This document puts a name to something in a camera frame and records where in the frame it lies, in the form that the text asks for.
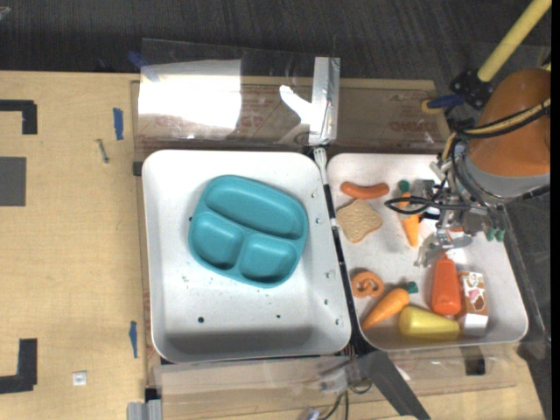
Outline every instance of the wooden table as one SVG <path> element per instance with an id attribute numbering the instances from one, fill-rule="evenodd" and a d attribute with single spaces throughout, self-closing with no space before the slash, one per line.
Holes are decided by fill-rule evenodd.
<path id="1" fill-rule="evenodd" d="M 38 340 L 38 383 L 33 391 L 0 395 L 0 418 L 125 418 L 127 403 L 144 399 L 144 309 L 131 172 L 130 87 L 138 79 L 0 72 L 1 99 L 38 104 L 37 135 L 22 135 L 20 113 L 0 112 L 0 156 L 27 158 L 25 206 L 0 206 L 0 375 L 17 372 L 20 339 Z M 116 139 L 113 108 L 123 112 L 123 140 Z M 96 139 L 103 141 L 108 163 Z M 137 358 L 131 321 L 137 325 Z M 514 357 L 514 366 L 515 387 L 423 396 L 421 402 L 434 418 L 542 418 L 525 361 Z M 73 385 L 79 371 L 87 371 L 86 385 Z M 353 404 L 350 418 L 395 415 L 387 402 L 369 402 Z"/>

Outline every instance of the yellow bottle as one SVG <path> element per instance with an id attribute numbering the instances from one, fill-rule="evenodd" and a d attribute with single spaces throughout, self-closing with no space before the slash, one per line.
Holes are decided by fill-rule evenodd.
<path id="1" fill-rule="evenodd" d="M 455 340 L 460 333 L 457 321 L 415 306 L 401 311 L 399 329 L 404 336 L 424 340 Z"/>

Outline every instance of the orange carrot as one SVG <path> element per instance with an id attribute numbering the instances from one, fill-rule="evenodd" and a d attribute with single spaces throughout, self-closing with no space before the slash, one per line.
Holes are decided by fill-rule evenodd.
<path id="1" fill-rule="evenodd" d="M 382 298 L 361 324 L 367 330 L 375 324 L 401 312 L 410 303 L 410 294 L 418 292 L 417 284 L 410 282 L 407 289 L 395 288 Z"/>
<path id="2" fill-rule="evenodd" d="M 404 198 L 409 198 L 410 193 L 404 192 L 402 194 Z M 409 203 L 408 202 L 399 202 L 399 208 L 406 207 Z M 409 238 L 410 246 L 415 248 L 418 245 L 418 231 L 420 229 L 420 215 L 419 214 L 412 214 L 407 218 L 401 220 L 402 226 L 404 227 L 404 232 L 406 233 L 407 237 Z"/>
<path id="3" fill-rule="evenodd" d="M 359 186 L 351 182 L 344 182 L 340 186 L 340 190 L 357 200 L 374 200 L 389 193 L 389 186 L 384 183 L 372 186 Z"/>

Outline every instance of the toy bread slice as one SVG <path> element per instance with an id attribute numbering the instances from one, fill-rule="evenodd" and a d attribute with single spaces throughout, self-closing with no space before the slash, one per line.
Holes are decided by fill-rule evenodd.
<path id="1" fill-rule="evenodd" d="M 336 213 L 336 218 L 350 242 L 360 242 L 383 224 L 382 216 L 363 199 L 357 199 L 349 206 L 341 208 Z"/>

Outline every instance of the yellow pole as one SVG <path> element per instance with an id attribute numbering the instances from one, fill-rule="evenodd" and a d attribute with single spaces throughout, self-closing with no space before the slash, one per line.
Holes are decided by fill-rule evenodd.
<path id="1" fill-rule="evenodd" d="M 529 4 L 480 68 L 478 77 L 481 81 L 490 82 L 492 80 L 551 5 L 552 0 L 533 0 Z"/>

